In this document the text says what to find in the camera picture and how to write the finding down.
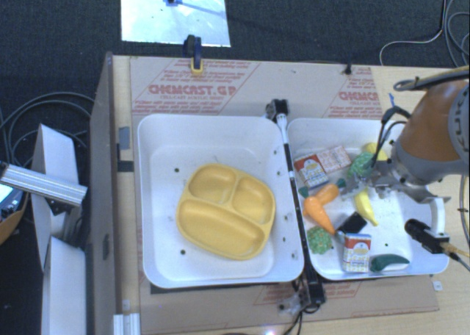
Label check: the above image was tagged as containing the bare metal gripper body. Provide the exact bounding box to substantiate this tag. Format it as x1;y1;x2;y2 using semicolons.
367;159;415;195

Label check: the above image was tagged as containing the green broccoli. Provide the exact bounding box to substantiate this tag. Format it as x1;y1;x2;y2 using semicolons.
306;226;334;255
347;151;376;181

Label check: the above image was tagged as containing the yellow banana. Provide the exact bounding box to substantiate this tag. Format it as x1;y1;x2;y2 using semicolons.
353;187;380;228

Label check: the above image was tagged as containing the orange carrot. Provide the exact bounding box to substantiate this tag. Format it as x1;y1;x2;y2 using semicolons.
311;178;348;206
297;186;336;236

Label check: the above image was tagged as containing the yellow lemon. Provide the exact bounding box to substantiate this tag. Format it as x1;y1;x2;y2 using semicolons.
363;142;388;162

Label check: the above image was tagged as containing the pink and white carton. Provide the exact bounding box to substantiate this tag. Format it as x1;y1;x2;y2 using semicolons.
316;145;353;176

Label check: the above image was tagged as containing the black rectangular block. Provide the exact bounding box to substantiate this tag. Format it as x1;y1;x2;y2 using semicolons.
337;211;369;234

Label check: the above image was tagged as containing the red and white carton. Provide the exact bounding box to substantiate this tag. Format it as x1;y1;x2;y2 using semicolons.
293;153;330;191
342;232;372;274

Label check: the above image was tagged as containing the white plastic tray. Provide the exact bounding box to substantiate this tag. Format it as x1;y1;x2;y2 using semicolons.
137;113;306;289
286;117;451;281

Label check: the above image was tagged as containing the thin black and white rod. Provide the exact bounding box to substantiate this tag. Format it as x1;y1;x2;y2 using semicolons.
275;112;314;290

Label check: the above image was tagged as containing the green chili pepper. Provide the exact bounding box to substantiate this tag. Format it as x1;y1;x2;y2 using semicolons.
369;253;411;273

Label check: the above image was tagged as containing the yellow divided plate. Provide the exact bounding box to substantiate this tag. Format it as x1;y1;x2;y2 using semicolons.
176;162;277;262

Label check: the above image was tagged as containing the brown cardboard board red print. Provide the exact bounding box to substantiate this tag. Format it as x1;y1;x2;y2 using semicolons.
129;56;440;331

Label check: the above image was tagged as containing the black cylinder on white bracket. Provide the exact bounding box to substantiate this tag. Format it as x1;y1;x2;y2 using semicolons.
404;193;451;254

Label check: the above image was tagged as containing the black block with thin wires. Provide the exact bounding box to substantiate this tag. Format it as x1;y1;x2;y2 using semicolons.
265;98;292;120
303;273;327;307

